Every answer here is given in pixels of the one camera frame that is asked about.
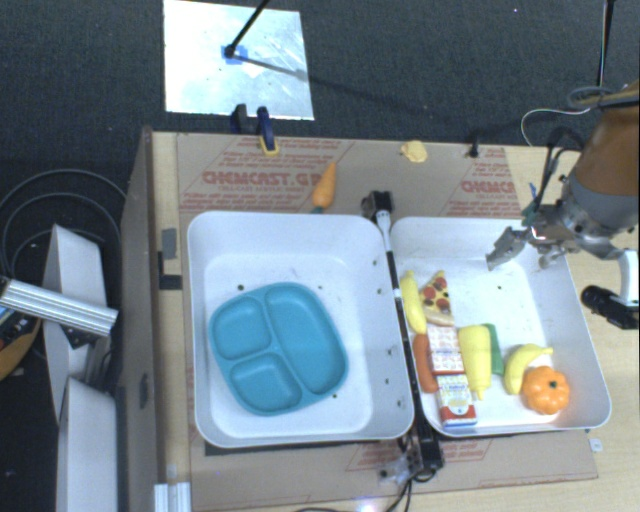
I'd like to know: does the brown cardboard board red print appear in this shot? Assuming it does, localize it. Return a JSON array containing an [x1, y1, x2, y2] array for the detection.
[[174, 130, 600, 512]]

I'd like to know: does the yellow banana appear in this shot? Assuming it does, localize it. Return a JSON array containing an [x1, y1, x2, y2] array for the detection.
[[502, 343, 555, 396], [399, 270, 429, 336]]

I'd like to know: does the red and white patterned carton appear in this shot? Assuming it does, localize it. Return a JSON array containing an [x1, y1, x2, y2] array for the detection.
[[426, 325, 465, 376]]

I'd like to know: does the orange sausage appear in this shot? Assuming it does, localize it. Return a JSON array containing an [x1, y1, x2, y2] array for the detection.
[[412, 333, 439, 394]]

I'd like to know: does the orange carrot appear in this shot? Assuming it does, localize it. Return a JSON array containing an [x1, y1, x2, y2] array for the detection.
[[309, 161, 338, 215]]

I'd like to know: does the black cylinder on white bracket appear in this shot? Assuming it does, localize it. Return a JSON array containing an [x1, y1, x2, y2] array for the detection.
[[580, 249, 640, 330]]

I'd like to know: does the thin black and white rod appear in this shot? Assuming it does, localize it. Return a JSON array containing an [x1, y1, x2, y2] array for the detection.
[[376, 209, 432, 441]]

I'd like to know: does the pale yellow biscuit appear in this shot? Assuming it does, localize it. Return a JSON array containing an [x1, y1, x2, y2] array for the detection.
[[400, 140, 429, 163]]

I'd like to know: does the blue divided plate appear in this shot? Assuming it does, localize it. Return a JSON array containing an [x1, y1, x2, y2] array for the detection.
[[208, 281, 349, 416]]

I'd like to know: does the yellow squeeze bottle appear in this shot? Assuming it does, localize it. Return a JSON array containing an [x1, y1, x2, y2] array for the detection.
[[458, 324, 493, 402]]

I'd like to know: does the orange pumpkin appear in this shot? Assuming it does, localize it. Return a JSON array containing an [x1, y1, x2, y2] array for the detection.
[[521, 365, 571, 415]]

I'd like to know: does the green flat block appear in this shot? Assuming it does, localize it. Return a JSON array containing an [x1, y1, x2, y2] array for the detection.
[[481, 323, 506, 376]]

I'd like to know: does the red white and blue carton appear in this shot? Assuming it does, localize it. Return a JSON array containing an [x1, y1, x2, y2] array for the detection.
[[435, 374, 479, 434]]

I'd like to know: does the pizza slice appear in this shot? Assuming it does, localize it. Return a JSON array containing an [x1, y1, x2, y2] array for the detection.
[[418, 270, 456, 328]]

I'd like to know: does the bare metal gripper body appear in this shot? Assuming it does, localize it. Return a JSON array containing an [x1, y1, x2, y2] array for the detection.
[[525, 204, 622, 260]]

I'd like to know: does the black block with thin wires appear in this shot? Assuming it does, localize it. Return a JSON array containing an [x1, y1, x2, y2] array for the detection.
[[361, 190, 397, 220], [399, 417, 445, 476]]

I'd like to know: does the white plastic tray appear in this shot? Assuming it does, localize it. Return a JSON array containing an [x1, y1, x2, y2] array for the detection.
[[186, 210, 416, 449], [388, 215, 613, 439]]

